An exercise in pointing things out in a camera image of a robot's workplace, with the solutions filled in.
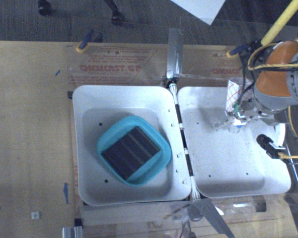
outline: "blue mark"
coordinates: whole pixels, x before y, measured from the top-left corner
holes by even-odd
[[[68,186],[69,185],[65,182],[63,192],[64,192],[64,195],[65,195],[66,204],[69,204],[69,188],[68,188]]]

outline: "transparent acrylic sheet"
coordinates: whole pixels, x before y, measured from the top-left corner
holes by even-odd
[[[217,211],[238,238],[298,237],[288,202],[294,206],[298,203],[298,195],[212,199]],[[198,214],[203,212],[201,201],[83,206],[80,211],[84,237],[179,238],[184,230],[182,237],[187,238],[190,228],[197,237],[226,237],[218,234],[205,216],[194,216],[194,209]]]
[[[76,51],[76,44],[67,47],[70,90],[84,84],[160,85],[167,68],[170,28],[180,29],[184,39],[178,88],[227,86],[229,78],[241,76],[241,62],[226,53],[261,39],[271,26],[227,20],[208,25],[195,17],[181,17],[174,26],[128,22],[115,26],[108,20],[73,17],[73,40],[82,40],[94,29],[94,38],[101,33],[103,43],[89,43],[84,53]],[[275,39],[297,37],[298,27],[285,26]]]

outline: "gray floor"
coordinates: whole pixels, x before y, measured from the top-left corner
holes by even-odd
[[[37,0],[0,0],[0,40],[79,42],[90,28],[104,42],[167,43],[168,29],[182,27],[185,44],[240,45],[261,38],[291,0],[226,0],[208,26],[169,0],[114,0],[125,16],[122,27],[110,23],[111,10],[103,0],[48,0],[53,15],[38,13]],[[280,39],[298,35],[298,11]],[[298,128],[298,108],[294,112]],[[291,148],[297,151],[292,135]],[[298,189],[288,198],[298,227]]]

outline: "teal plastic container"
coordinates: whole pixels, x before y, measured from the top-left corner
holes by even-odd
[[[123,179],[101,155],[135,127],[139,127],[160,149],[128,179]],[[171,147],[162,135],[147,121],[138,116],[127,116],[116,122],[98,139],[96,151],[105,166],[123,183],[129,186],[142,186],[154,178],[169,163],[172,157]]]

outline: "yellow pole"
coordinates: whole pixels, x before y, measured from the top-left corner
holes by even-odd
[[[262,38],[261,44],[267,45],[279,34],[282,28],[287,24],[291,17],[298,10],[298,0],[292,0],[284,12],[280,15],[274,25],[269,29],[266,35]]]

